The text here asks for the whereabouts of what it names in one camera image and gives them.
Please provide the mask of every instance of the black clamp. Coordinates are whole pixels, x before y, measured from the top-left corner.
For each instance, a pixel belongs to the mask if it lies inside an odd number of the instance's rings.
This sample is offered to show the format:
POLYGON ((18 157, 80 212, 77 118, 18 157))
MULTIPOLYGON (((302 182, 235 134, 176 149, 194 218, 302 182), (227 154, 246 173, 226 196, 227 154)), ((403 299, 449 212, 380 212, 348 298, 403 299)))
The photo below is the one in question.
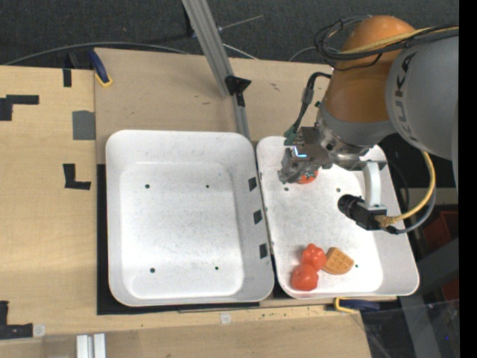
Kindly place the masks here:
POLYGON ((228 75, 225 78, 225 84, 227 85, 229 94, 235 94, 237 97, 237 105, 241 107, 245 107, 244 95, 242 93, 251 83, 252 81, 246 80, 245 78, 236 77, 235 75, 228 75))
POLYGON ((0 301, 0 339, 33 337, 33 324, 7 324, 8 301, 0 301))
POLYGON ((11 121, 14 104, 39 104, 38 95, 7 95, 0 98, 0 121, 11 121))

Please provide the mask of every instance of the empty white tray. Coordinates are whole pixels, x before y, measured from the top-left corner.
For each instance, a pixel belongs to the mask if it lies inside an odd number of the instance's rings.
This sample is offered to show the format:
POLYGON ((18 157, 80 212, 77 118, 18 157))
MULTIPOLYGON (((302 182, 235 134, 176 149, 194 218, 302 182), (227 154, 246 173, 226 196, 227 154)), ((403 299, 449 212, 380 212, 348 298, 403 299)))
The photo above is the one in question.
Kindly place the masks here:
MULTIPOLYGON (((362 172, 341 167, 320 169, 308 184, 282 184, 278 178, 285 138, 272 136, 257 146, 263 200, 276 261, 277 277, 293 298, 334 298, 366 295, 409 295, 419 285, 417 267, 408 236, 369 231, 356 225, 338 209, 344 194, 364 197, 362 172), (303 292, 291 287, 291 273, 299 265, 303 249, 314 243, 325 253, 338 247, 354 259, 355 266, 343 275, 319 271, 318 287, 303 292)), ((363 160, 385 160, 375 146, 363 160)), ((382 203, 388 214, 399 214, 399 205, 388 167, 381 171, 382 203)))
POLYGON ((260 301, 274 285, 253 146, 119 131, 106 145, 109 284, 128 306, 260 301))

